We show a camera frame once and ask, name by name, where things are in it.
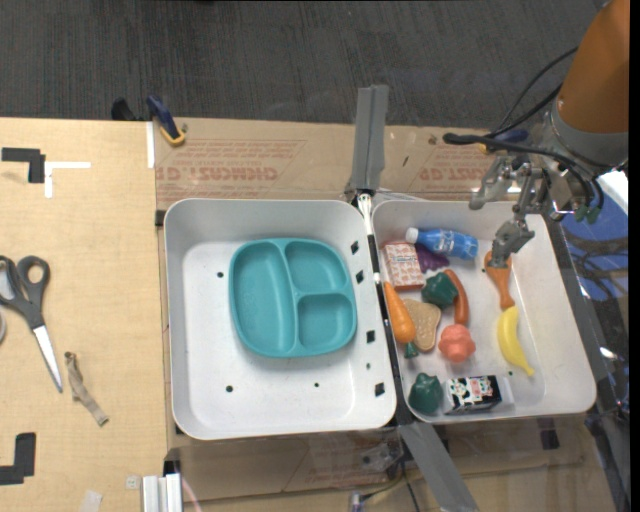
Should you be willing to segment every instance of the toy bread slice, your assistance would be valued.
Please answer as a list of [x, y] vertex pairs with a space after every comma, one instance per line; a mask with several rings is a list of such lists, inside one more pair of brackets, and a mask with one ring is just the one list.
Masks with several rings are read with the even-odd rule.
[[442, 312], [435, 304], [404, 299], [409, 316], [416, 326], [414, 344], [422, 352], [428, 352], [436, 346], [436, 334]]

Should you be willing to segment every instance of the blue clamp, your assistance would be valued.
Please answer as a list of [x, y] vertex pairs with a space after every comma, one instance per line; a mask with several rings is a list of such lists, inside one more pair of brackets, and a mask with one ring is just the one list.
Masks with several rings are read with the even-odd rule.
[[[529, 138], [529, 132], [527, 130], [514, 129], [499, 133], [493, 138], [498, 141], [517, 144], [518, 142], [524, 142], [525, 140], [527, 140], [527, 138]], [[482, 151], [482, 153], [484, 153], [485, 155], [494, 153], [495, 149], [491, 148], [490, 146], [490, 144], [480, 144], [480, 151]]]
[[153, 94], [147, 96], [147, 105], [151, 112], [151, 116], [155, 116], [160, 121], [160, 133], [167, 139], [167, 142], [172, 146], [180, 146], [184, 143], [184, 132], [176, 126], [176, 123], [169, 112], [169, 109], [165, 107], [162, 100]]

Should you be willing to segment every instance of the white tape marker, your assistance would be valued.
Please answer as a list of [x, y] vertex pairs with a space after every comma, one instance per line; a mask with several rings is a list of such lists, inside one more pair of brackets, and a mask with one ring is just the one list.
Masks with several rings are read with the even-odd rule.
[[54, 169], [90, 169], [91, 162], [45, 162], [44, 163], [44, 197], [53, 197]]
[[147, 166], [153, 169], [156, 165], [156, 145], [153, 134], [153, 123], [147, 122]]
[[100, 503], [102, 503], [102, 494], [98, 494], [95, 491], [87, 491], [84, 493], [84, 499], [78, 512], [98, 512]]

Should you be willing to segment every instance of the scissors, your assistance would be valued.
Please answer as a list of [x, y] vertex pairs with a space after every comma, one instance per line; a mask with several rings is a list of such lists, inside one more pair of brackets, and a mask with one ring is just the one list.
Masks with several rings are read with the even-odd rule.
[[[31, 280], [29, 271], [39, 267], [42, 271], [40, 279]], [[6, 256], [0, 256], [0, 274], [6, 273], [7, 290], [0, 290], [0, 304], [9, 306], [22, 314], [38, 340], [40, 352], [47, 363], [47, 368], [56, 388], [62, 393], [62, 379], [53, 352], [53, 345], [42, 317], [42, 296], [51, 274], [49, 264], [37, 256], [26, 256], [16, 265]]]

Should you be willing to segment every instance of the scissor handle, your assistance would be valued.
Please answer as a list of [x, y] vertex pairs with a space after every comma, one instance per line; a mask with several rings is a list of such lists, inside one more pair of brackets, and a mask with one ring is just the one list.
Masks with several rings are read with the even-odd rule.
[[0, 291], [0, 304], [10, 306], [22, 313], [32, 329], [43, 325], [44, 320], [42, 319], [40, 308], [32, 304], [24, 296], [16, 264], [12, 259], [0, 256], [0, 270], [3, 267], [7, 275], [7, 283], [9, 284], [11, 295], [7, 296]]
[[[29, 277], [29, 271], [33, 267], [39, 267], [42, 271], [42, 275], [37, 281], [32, 281]], [[18, 277], [27, 290], [29, 301], [42, 311], [42, 296], [44, 295], [44, 289], [47, 286], [49, 276], [51, 275], [49, 264], [37, 256], [25, 256], [18, 262], [18, 266], [16, 268], [18, 271]]]

